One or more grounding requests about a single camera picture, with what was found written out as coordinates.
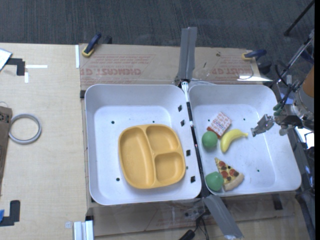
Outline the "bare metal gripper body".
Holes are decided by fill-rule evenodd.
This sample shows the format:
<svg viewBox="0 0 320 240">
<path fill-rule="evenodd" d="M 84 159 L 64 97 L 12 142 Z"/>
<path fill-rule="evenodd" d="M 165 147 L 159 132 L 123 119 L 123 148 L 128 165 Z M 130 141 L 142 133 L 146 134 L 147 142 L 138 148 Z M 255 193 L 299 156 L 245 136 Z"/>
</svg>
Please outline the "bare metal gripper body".
<svg viewBox="0 0 320 240">
<path fill-rule="evenodd" d="M 289 126 L 315 130 L 314 114 L 303 106 L 284 105 L 273 113 L 274 120 L 282 128 Z"/>
</svg>

